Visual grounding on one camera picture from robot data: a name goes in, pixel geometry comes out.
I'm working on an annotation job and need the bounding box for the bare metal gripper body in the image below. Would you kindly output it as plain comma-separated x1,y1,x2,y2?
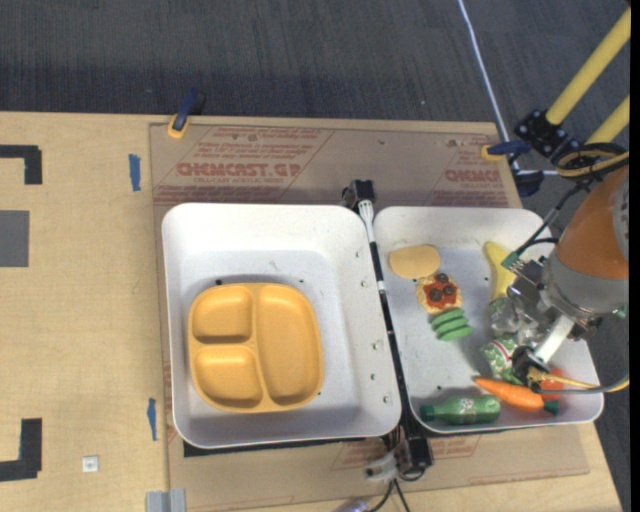
506,256,602,342

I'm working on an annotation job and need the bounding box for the black block with thin wires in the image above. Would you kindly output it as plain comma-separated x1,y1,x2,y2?
398,436,434,475
343,179,377,209

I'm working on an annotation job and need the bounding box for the toy pizza slice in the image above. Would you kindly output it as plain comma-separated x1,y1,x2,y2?
415,272,464,315

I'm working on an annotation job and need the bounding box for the green plastic bottle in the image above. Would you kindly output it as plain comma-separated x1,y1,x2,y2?
419,394,502,427

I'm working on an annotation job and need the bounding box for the orange round toy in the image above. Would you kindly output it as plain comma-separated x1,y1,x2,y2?
539,368,567,402

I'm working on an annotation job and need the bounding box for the thin black and white rod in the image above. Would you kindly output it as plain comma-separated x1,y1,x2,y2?
357,199,417,437

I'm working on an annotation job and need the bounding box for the black cylinder on white bracket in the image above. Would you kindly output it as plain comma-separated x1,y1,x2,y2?
510,314,577,390

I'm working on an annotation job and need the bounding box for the orange carrot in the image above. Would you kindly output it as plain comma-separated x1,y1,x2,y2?
474,377,560,416

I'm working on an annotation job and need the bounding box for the yellow banana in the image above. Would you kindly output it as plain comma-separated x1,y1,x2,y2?
482,241,519,304

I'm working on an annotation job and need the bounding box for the orange divided plate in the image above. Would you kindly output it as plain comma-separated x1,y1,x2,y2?
187,282,326,415

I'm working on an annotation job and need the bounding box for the brown cardboard board, red print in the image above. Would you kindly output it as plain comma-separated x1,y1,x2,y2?
148,121,592,509

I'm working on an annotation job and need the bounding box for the tan round biscuit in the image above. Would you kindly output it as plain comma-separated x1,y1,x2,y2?
388,244,442,280

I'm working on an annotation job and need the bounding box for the white plastic tray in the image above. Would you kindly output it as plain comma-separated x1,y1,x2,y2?
160,202,403,450
372,205,605,435

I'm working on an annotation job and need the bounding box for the green ribbed toy vegetable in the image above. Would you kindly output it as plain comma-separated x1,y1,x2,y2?
430,307,475,343

